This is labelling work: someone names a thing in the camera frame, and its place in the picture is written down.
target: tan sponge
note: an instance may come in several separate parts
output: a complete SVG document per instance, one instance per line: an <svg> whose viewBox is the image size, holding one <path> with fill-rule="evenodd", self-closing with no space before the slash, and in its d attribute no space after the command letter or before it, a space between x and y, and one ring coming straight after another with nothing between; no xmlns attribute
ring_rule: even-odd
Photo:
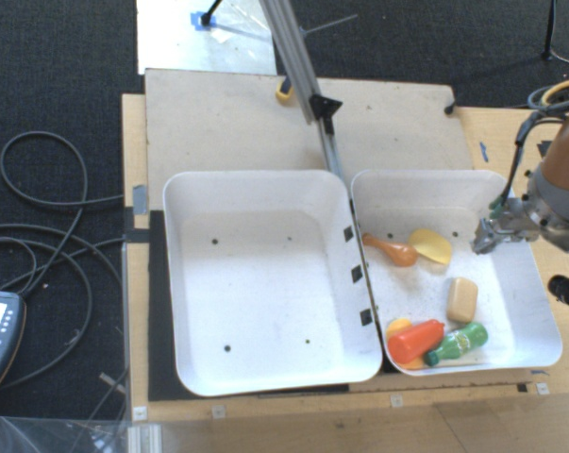
<svg viewBox="0 0 569 453"><path fill-rule="evenodd" d="M475 317L476 308L476 283L468 278L454 278L447 296L447 318L452 321L469 323Z"/></svg>

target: black floor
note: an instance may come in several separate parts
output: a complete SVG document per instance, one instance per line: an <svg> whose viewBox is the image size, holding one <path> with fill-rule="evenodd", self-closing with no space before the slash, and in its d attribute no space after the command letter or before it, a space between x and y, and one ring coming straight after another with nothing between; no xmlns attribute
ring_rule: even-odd
<svg viewBox="0 0 569 453"><path fill-rule="evenodd" d="M527 95L569 77L569 65L542 61L550 0L293 0L299 24L312 28L360 17L307 39L319 76L444 83L464 106L520 106ZM569 0L559 0L554 48L569 59ZM89 198L122 192L120 96L142 92L136 73L135 0L0 0L0 153L28 131L58 133L84 157ZM50 201L78 201L81 174L65 147L24 140L6 156L14 183ZM0 225L68 229L75 207L35 207L0 176ZM97 243L124 230L120 200L86 207L75 234ZM56 244L47 233L6 228L0 235ZM68 245L68 250L77 246ZM120 267L120 246L106 248ZM48 259L40 253L39 261ZM79 260L92 286L92 320L64 361L21 386L0 391L0 415L85 418L108 387L102 372L123 371L123 319L117 281L94 257ZM0 286L29 267L18 245L0 245ZM12 382L59 355L76 337L87 304L82 280L53 269L28 301ZM116 394L99 412L112 418Z"/></svg>

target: green toy bottle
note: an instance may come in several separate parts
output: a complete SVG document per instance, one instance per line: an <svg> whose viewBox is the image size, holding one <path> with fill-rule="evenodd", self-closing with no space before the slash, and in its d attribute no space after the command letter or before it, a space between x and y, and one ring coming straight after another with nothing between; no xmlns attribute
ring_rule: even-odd
<svg viewBox="0 0 569 453"><path fill-rule="evenodd" d="M478 322L445 334L437 349L428 351L424 360L429 366L434 366L442 359L458 359L470 350L481 347L488 341L488 331Z"/></svg>

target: wooden table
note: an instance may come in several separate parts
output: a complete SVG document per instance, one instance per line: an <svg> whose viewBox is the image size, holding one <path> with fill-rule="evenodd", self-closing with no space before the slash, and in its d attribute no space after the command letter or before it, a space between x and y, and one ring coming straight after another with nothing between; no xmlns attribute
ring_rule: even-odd
<svg viewBox="0 0 569 453"><path fill-rule="evenodd" d="M476 169L507 174L514 135L526 116L524 110L456 110ZM145 123L145 97L124 95L127 207L133 205L133 187L147 183ZM554 126L540 126L533 131L515 190L520 192L526 187L523 172L540 160L535 144L553 139L556 131ZM148 228L148 215L135 215L134 225ZM569 277L569 256L542 240L532 247L544 283L555 274ZM569 432L562 433L569 431L569 307L552 295L550 304L561 332L563 354L545 371L517 369L447 377L386 375L353 385L345 394L150 402L148 262L147 243L126 244L130 413L139 421L179 422L176 428L165 429L168 435L164 441L172 442L173 448L165 451L176 451L175 444L181 451L303 450L300 446L307 451L383 451L385 446L395 446L410 451L449 452L521 450L517 447L542 445L551 445L549 450L553 450L559 446L559 438L569 438ZM539 390L546 388L550 394L539 395ZM223 416L226 420L217 419ZM553 416L554 430L544 429ZM476 434L481 443L476 443Z"/></svg>

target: blue marking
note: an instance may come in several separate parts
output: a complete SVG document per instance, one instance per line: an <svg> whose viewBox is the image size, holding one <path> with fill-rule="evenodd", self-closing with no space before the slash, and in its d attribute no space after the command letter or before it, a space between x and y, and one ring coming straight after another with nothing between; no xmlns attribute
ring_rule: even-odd
<svg viewBox="0 0 569 453"><path fill-rule="evenodd" d="M204 11L194 11L190 14L190 21L196 30L210 30L211 27L217 26L217 20L214 15L210 16L210 23L208 26L202 25L200 17L205 14Z"/></svg>
<svg viewBox="0 0 569 453"><path fill-rule="evenodd" d="M490 162L490 159L488 158L487 148L485 147L485 144L479 143L479 147L481 148L481 156L483 156L483 160L485 162Z"/></svg>

